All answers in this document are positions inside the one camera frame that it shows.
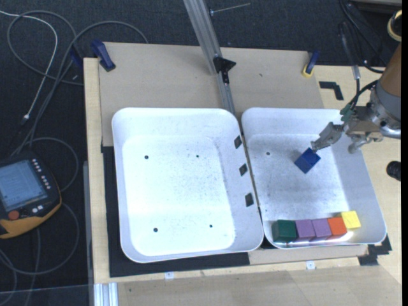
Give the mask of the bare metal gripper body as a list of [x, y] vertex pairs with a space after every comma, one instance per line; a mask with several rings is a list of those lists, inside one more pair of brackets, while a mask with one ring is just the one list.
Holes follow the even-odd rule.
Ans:
[[401, 107], [370, 99], [365, 106], [348, 104], [342, 109], [344, 131], [348, 136], [379, 141], [384, 137], [401, 138]]

